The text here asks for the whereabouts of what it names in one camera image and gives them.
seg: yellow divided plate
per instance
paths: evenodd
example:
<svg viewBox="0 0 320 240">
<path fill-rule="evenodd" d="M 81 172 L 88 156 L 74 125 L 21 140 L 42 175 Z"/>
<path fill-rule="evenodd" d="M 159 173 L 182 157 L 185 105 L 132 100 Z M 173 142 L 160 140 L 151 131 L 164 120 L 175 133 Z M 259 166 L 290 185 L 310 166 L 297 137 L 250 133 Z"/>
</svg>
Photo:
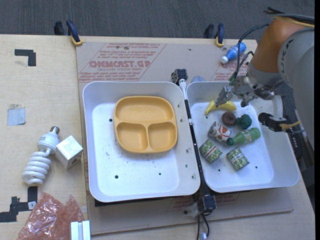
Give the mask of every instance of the yellow divided plate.
<svg viewBox="0 0 320 240">
<path fill-rule="evenodd" d="M 113 117 L 116 138 L 126 151 L 164 152 L 177 142 L 175 111 L 162 97 L 123 97 L 115 104 Z"/>
</svg>

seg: banana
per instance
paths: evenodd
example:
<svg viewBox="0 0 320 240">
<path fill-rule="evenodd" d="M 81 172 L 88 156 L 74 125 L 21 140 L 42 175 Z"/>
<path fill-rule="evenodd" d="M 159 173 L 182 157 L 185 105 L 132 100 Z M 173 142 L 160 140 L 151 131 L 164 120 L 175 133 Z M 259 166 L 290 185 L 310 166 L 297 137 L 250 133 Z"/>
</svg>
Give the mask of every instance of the banana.
<svg viewBox="0 0 320 240">
<path fill-rule="evenodd" d="M 226 109 L 226 110 L 236 110 L 236 105 L 231 101 L 228 100 L 226 103 L 219 105 L 218 107 L 215 105 L 215 101 L 212 100 L 210 101 L 208 107 L 205 110 L 205 114 L 207 115 L 210 111 L 215 110 L 215 109 Z"/>
</svg>

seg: wooden table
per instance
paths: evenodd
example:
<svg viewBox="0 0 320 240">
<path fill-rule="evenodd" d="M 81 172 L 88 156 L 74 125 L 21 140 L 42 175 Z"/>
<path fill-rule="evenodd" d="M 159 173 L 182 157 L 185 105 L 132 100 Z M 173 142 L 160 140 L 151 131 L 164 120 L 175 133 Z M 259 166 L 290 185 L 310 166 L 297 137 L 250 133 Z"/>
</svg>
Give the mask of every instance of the wooden table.
<svg viewBox="0 0 320 240">
<path fill-rule="evenodd" d="M 138 38 L 82 36 L 84 42 L 123 42 L 158 44 L 207 44 L 213 39 Z M 82 144 L 81 113 L 76 48 L 68 36 L 0 35 L 0 212 L 10 209 L 11 197 L 27 201 L 28 186 L 21 179 L 31 154 L 38 150 L 39 137 L 52 126 L 60 128 L 60 140 L 72 135 Z M 27 57 L 15 56 L 15 49 L 34 50 L 36 66 Z M 8 126 L 8 109 L 25 108 L 25 124 Z M 87 205 L 83 161 L 65 170 L 53 161 L 38 198 L 46 192 L 65 203 L 73 195 L 80 207 Z M 300 176 L 287 188 L 293 211 L 209 223 L 209 239 L 315 239 L 315 213 Z M 17 239 L 30 211 L 18 213 L 17 222 L 0 223 L 1 239 Z M 184 224 L 137 231 L 92 236 L 97 240 L 195 239 L 197 225 Z"/>
</svg>

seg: red plastic bag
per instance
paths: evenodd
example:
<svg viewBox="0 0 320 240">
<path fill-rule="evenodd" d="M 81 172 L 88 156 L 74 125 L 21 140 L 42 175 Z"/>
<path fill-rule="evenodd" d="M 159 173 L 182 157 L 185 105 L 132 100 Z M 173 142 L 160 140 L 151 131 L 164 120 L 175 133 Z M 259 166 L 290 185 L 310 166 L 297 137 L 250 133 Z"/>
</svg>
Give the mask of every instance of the red plastic bag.
<svg viewBox="0 0 320 240">
<path fill-rule="evenodd" d="M 69 240 L 70 223 L 84 220 L 80 207 L 72 195 L 63 205 L 43 192 L 17 240 Z"/>
</svg>

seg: blue bottle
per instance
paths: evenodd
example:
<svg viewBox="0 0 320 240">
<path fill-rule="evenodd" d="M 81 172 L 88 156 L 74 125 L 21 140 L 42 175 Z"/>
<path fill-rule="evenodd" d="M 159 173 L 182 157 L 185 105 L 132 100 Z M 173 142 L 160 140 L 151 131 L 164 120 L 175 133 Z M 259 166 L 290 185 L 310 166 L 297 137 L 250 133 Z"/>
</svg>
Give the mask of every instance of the blue bottle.
<svg viewBox="0 0 320 240">
<path fill-rule="evenodd" d="M 247 49 L 246 45 L 243 42 L 241 42 L 240 43 L 240 54 L 244 53 L 246 49 Z M 223 56 L 220 61 L 222 64 L 226 64 L 228 61 L 234 60 L 237 57 L 238 57 L 238 43 L 234 47 L 229 49 L 226 52 L 226 55 Z"/>
</svg>

